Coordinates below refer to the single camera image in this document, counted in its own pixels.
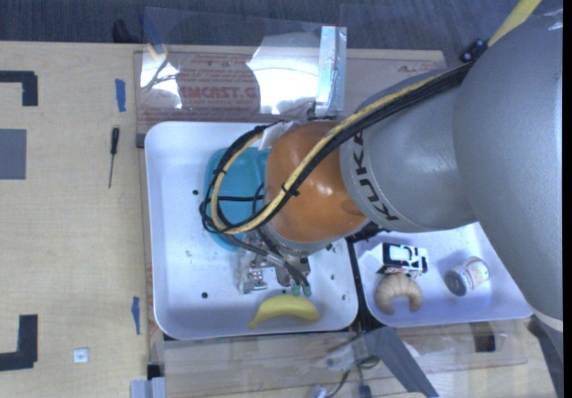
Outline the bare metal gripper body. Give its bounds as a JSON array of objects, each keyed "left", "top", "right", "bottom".
[{"left": 238, "top": 248, "right": 313, "bottom": 294}]

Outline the yellow banana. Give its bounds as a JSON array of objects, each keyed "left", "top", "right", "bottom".
[{"left": 248, "top": 293, "right": 322, "bottom": 331}]

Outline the white plastic tray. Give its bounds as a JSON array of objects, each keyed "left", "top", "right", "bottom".
[
  {"left": 351, "top": 221, "right": 535, "bottom": 329},
  {"left": 143, "top": 120, "right": 360, "bottom": 341}
]

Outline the blue divided plate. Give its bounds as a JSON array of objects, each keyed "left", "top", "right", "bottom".
[{"left": 204, "top": 146, "right": 272, "bottom": 253}]

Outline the tan croissant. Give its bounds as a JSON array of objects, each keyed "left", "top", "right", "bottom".
[{"left": 374, "top": 274, "right": 425, "bottom": 316}]

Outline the black and white carton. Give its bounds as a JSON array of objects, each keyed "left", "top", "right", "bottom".
[{"left": 375, "top": 241, "right": 430, "bottom": 279}]

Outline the small white can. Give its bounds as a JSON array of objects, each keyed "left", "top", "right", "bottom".
[{"left": 443, "top": 255, "right": 491, "bottom": 298}]

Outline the black screwdriver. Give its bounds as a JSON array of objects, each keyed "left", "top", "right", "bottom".
[{"left": 107, "top": 125, "right": 121, "bottom": 190}]

